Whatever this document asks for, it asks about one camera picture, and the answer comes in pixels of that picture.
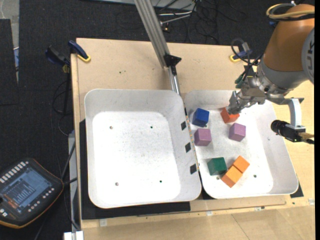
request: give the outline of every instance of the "handheld device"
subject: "handheld device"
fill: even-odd
[[[20,229],[40,217],[64,189],[61,179],[33,158],[0,171],[0,225]]]

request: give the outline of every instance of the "metal pole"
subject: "metal pole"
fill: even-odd
[[[142,19],[145,30],[150,38],[153,49],[160,62],[162,68],[167,67],[164,56],[170,54],[166,39],[162,32],[160,22],[156,15],[155,9],[150,0],[134,0],[137,10]],[[178,76],[172,73],[172,69],[168,67],[168,75],[171,88],[174,92],[181,95]]]

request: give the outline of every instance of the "empty white tray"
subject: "empty white tray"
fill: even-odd
[[[271,102],[253,105],[242,110],[237,123],[246,126],[246,136],[241,141],[229,139],[229,128],[220,112],[229,104],[232,90],[195,90],[185,97],[185,107],[192,122],[197,108],[209,111],[212,142],[209,146],[195,146],[202,185],[215,199],[242,198],[292,194],[298,189],[298,179],[283,137],[270,128],[276,120]],[[192,134],[199,128],[190,123]],[[229,168],[234,160],[243,156],[250,166],[240,180],[230,188],[220,176],[209,174],[207,162],[224,157]]]
[[[94,89],[84,99],[88,194],[100,208],[183,202],[201,192],[182,98]]]

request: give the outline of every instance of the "cube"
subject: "cube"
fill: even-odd
[[[223,157],[212,158],[207,165],[210,175],[224,174],[228,169]]]
[[[240,114],[229,114],[226,107],[222,109],[220,114],[225,124],[233,123],[240,117]]]
[[[194,144],[196,146],[208,146],[211,140],[210,129],[199,128],[194,132]]]
[[[193,114],[192,124],[195,126],[205,127],[209,121],[209,111],[197,108]]]
[[[221,180],[232,188],[242,176],[241,171],[239,171],[235,166],[231,166],[229,170],[222,176]]]
[[[244,159],[241,155],[234,161],[233,166],[236,167],[240,172],[244,173],[249,167],[250,163]]]
[[[229,139],[240,142],[246,136],[246,126],[234,123],[229,129]]]

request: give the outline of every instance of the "orange cube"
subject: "orange cube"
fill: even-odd
[[[222,109],[220,114],[225,124],[233,123],[238,119],[238,117],[240,117],[240,114],[229,114],[225,107]]]
[[[222,176],[221,180],[227,184],[230,188],[237,183],[237,181],[241,178],[242,173],[235,166],[231,166],[229,170]]]
[[[245,170],[249,167],[249,165],[250,163],[241,155],[239,155],[233,163],[233,166],[236,167],[241,173],[244,173]]]

